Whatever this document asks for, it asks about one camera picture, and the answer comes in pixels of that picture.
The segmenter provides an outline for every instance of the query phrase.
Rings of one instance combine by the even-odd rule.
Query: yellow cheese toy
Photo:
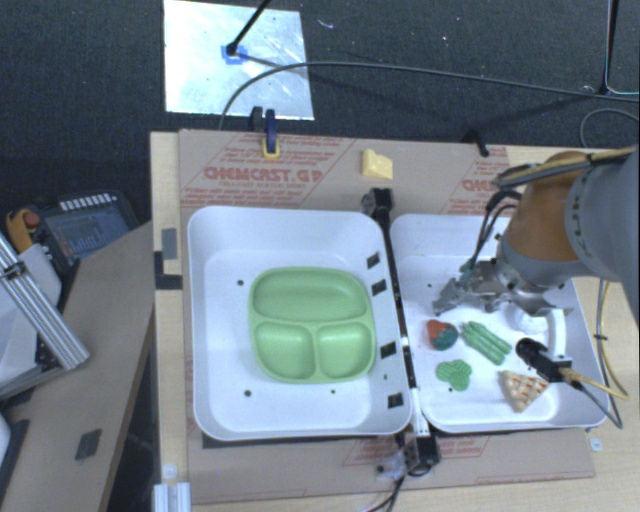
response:
[[[373,149],[362,152],[362,175],[370,178],[393,179],[393,161],[378,155]]]

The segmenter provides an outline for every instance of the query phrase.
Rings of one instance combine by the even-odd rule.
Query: black cord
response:
[[[614,408],[615,410],[615,417],[614,417],[614,415],[607,410],[607,408],[600,402],[600,400],[598,400],[593,395],[593,393],[591,393],[582,383],[573,382],[571,383],[571,386],[573,386],[578,391],[582,391],[585,395],[587,395],[591,399],[591,401],[598,406],[598,409],[600,409],[607,416],[607,418],[611,420],[611,423],[613,423],[616,427],[622,430],[623,428],[622,420],[620,419],[620,415],[618,414],[617,408]],[[614,404],[615,403],[614,398],[610,397],[610,399],[611,399],[611,403]]]
[[[487,240],[491,236],[491,232],[493,231],[493,227],[495,226],[495,223],[498,220],[498,217],[500,216],[500,214],[503,211],[505,211],[505,210],[507,210],[509,208],[515,208],[516,205],[514,205],[514,204],[507,204],[507,205],[502,206],[495,213],[495,215],[491,219],[491,222],[489,222],[489,217],[491,216],[491,212],[493,212],[493,210],[496,208],[496,206],[498,206],[498,204],[500,204],[500,202],[503,199],[505,199],[506,197],[511,197],[512,199],[520,200],[520,198],[522,197],[522,194],[520,194],[519,192],[516,192],[515,190],[500,190],[500,191],[496,192],[491,197],[491,199],[489,199],[489,202],[487,203],[487,206],[485,207],[486,213],[485,213],[484,219],[482,220],[482,226],[480,226],[480,233],[478,234],[478,241],[476,242],[476,249],[473,252],[473,255],[471,256],[471,258],[469,259],[469,261],[467,263],[467,267],[468,267],[467,270],[473,269],[473,267],[475,266],[476,262],[478,261],[478,256],[480,255],[480,251],[482,251],[482,248],[484,247],[484,244],[487,243]]]
[[[262,80],[263,78],[267,78],[276,73],[281,73],[283,71],[291,71],[293,69],[298,69],[298,68],[310,68],[310,67],[349,67],[349,68],[364,68],[364,69],[382,69],[387,71],[402,71],[407,73],[419,73],[424,75],[442,76],[442,77],[457,78],[462,80],[473,80],[476,82],[506,85],[510,87],[520,87],[523,89],[531,89],[534,91],[552,92],[556,94],[577,96],[581,98],[600,99],[600,100],[607,100],[607,101],[623,101],[627,103],[640,102],[638,99],[618,98],[618,97],[602,96],[602,95],[596,95],[596,94],[585,94],[583,92],[569,91],[566,89],[558,89],[555,87],[525,84],[521,82],[514,82],[511,80],[487,78],[483,76],[468,75],[466,73],[453,73],[450,71],[439,71],[436,69],[416,68],[411,66],[397,66],[392,64],[374,64],[374,63],[367,63],[367,62],[340,62],[340,61],[296,62],[294,64],[287,64],[285,66],[279,66],[274,69],[269,69],[263,73],[260,73],[259,75],[254,76],[250,80],[247,80],[244,84],[238,87],[238,89],[236,89],[236,91],[231,95],[231,98],[229,98],[229,101],[227,101],[227,104],[225,105],[222,113],[220,114],[220,121],[218,122],[218,130],[222,130],[224,119],[227,113],[229,112],[231,105],[233,105],[233,102],[236,100],[238,96],[240,96],[240,94],[242,94],[242,92],[244,92],[245,89],[247,89],[254,83]]]
[[[587,121],[595,115],[607,114],[607,113],[625,116],[625,117],[628,117],[629,119],[633,119],[636,123],[640,123],[640,119],[638,119],[633,114],[630,114],[629,112],[625,112],[624,110],[619,110],[617,108],[598,108],[596,110],[592,110],[582,118],[582,121],[580,121],[580,144],[582,144],[583,148],[588,147],[587,142],[584,138],[584,127],[587,124]]]
[[[512,178],[508,179],[508,175],[505,178],[500,178],[499,187],[517,187],[519,185],[525,185],[532,181],[541,180],[543,178],[550,178],[551,176],[557,176],[558,174],[563,174],[565,172],[571,171],[579,171],[581,169],[586,169],[590,167],[592,164],[589,160],[585,160],[584,162],[578,162],[570,165],[563,165],[561,167],[554,167],[553,169],[546,169],[544,171],[538,171],[535,174],[529,174],[528,176],[522,176],[520,178]]]
[[[613,87],[609,87],[609,68],[611,67],[611,55],[613,53],[613,42],[617,18],[618,0],[609,0],[607,2],[607,37],[605,39],[604,72],[602,76],[601,91],[605,92],[605,94],[638,96],[638,94],[640,94],[639,91],[616,91]]]
[[[604,313],[605,287],[606,281],[604,279],[600,279],[600,284],[598,286],[598,302],[596,308],[596,345],[598,348],[598,363],[600,364],[600,371],[602,372],[604,385],[609,387],[609,376],[607,373],[607,366],[604,362],[604,348],[602,346],[602,315]],[[622,418],[620,417],[620,412],[618,411],[616,399],[613,396],[609,396],[609,401],[611,402],[611,408],[613,409],[613,413],[615,414],[615,419],[609,414],[609,411],[604,410],[601,404],[596,403],[596,405],[598,405],[598,407],[600,407],[600,409],[604,411],[604,413],[616,427],[622,429]]]
[[[413,478],[421,478],[428,474],[432,469],[432,466],[428,465],[419,465],[413,468],[411,471],[407,473],[407,475],[412,476]]]
[[[395,506],[396,500],[398,499],[398,493],[400,492],[400,488],[402,487],[404,479],[404,476],[400,477],[396,482],[396,486],[394,487],[391,495],[382,503],[379,503],[375,507],[367,510],[367,512],[377,512],[378,510],[382,510],[384,507],[387,507],[387,505],[388,507],[385,509],[385,512],[391,512],[391,510],[393,510],[393,507]]]

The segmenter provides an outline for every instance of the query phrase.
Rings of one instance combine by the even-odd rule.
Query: green divided plate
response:
[[[367,290],[342,270],[284,267],[263,272],[251,287],[249,328],[260,367],[285,382],[356,379],[375,358]]]

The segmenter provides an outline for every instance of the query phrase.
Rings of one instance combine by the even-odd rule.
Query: aluminum foil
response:
[[[198,2],[164,1],[165,99],[168,112],[222,113],[247,80],[273,66],[229,57],[235,39],[254,9]],[[278,66],[306,60],[300,14],[265,10],[240,43],[238,53]],[[283,71],[251,85],[229,115],[248,116],[255,106],[279,118],[313,120],[306,68]]]

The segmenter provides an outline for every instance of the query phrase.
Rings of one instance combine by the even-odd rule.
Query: gray robot arm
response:
[[[496,257],[451,279],[434,302],[436,313],[473,300],[487,311],[508,301],[545,314],[553,308],[545,291],[592,275],[622,282],[638,322],[638,149],[605,164],[578,155],[585,170],[527,187]]]

